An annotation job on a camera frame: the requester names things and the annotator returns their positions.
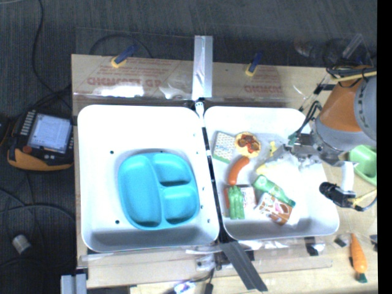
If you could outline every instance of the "button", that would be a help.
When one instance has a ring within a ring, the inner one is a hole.
[[[30,146],[28,146],[28,145],[24,145],[24,146],[22,147],[22,151],[23,151],[25,154],[31,154],[31,153],[32,153],[32,148],[31,148]]]

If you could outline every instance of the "orange sausage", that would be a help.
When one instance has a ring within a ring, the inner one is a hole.
[[[354,270],[357,273],[365,273],[368,269],[368,262],[360,242],[353,233],[351,234],[351,257],[353,258]]]
[[[241,169],[245,167],[250,161],[251,160],[248,157],[242,156],[233,164],[232,168],[228,173],[228,178],[227,178],[227,181],[230,185],[237,184],[237,177],[239,171],[241,171]]]

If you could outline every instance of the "digital display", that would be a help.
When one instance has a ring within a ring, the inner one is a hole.
[[[38,113],[27,145],[65,154],[71,130],[72,126],[68,119]]]

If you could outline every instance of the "green bottle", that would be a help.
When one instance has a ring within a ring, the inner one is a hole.
[[[284,202],[291,206],[292,208],[295,206],[295,202],[289,199],[284,193],[283,189],[271,182],[264,175],[259,175],[256,181],[253,183],[253,187],[255,189],[261,190],[262,192],[269,193],[271,196],[279,199],[281,202]]]
[[[244,195],[241,189],[234,185],[228,189],[228,200],[230,202],[230,218],[234,219],[245,219],[244,213]]]

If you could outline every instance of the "black floor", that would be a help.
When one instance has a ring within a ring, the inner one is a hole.
[[[70,55],[116,54],[131,32],[144,44],[141,57],[191,60],[193,36],[209,35],[216,62],[249,62],[261,50],[264,64],[322,67],[360,34],[377,64],[377,0],[0,0],[0,21],[0,115],[10,118],[62,89],[63,101],[48,107],[70,114]],[[74,169],[16,169],[6,146],[0,293],[60,293],[60,275],[75,268]],[[31,243],[28,254],[12,246],[18,234]]]

